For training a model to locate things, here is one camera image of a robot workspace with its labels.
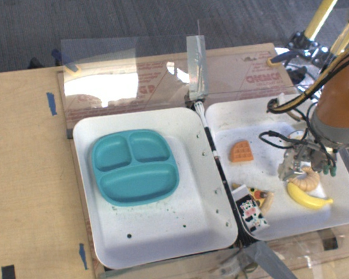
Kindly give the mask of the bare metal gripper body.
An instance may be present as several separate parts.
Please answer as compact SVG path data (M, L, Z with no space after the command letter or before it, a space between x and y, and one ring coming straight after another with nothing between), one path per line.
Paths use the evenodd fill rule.
M289 134L286 145L290 147L286 152L295 151L301 163L306 162L311 164L309 156L312 150L324 152L327 156L327 162L336 161L336 155L332 149L324 146L318 139L315 139L308 130L295 131Z

